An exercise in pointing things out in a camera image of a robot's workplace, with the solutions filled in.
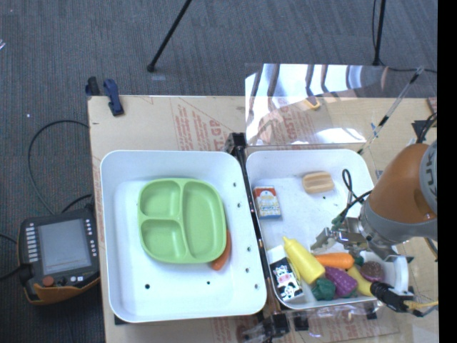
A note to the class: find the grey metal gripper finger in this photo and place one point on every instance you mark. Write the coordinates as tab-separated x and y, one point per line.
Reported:
323	238

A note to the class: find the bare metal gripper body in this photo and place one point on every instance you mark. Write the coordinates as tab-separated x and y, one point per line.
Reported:
348	232

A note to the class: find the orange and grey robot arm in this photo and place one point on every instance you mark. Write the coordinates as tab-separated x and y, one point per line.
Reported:
396	191

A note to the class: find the white plastic tray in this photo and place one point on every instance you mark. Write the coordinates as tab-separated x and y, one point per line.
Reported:
303	223
178	291

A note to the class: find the orange carrot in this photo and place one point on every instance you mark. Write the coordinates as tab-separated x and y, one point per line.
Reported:
335	260

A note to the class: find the yellow mustard bottle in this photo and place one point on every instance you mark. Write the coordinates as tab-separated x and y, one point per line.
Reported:
303	261

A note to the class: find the brown doughnut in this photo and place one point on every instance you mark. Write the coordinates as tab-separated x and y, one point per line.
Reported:
372	271

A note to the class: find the purple grapes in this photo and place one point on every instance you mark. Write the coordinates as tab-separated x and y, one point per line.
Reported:
341	281

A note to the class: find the yellow banana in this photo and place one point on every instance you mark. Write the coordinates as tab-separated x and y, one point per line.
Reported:
360	282

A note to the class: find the green broccoli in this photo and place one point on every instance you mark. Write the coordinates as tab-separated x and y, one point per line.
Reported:
323	289

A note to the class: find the tan bread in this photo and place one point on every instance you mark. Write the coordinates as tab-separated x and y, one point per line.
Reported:
317	182

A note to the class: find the white cow print carton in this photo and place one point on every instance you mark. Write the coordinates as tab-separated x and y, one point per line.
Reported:
287	281

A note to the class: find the orange and blue carton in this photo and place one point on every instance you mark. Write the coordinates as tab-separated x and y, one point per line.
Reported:
267	202

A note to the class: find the thin black rod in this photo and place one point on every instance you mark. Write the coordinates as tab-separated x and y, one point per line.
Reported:
255	223

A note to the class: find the orange sausage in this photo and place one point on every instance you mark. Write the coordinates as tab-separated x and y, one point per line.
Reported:
223	259

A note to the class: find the green divided plate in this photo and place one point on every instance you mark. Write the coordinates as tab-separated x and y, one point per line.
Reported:
200	220

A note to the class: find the brown cardboard board red print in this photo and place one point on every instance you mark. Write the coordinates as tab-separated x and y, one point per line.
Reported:
157	127

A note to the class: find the black cylinder on white bracket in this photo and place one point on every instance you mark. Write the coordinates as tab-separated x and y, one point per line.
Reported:
387	293

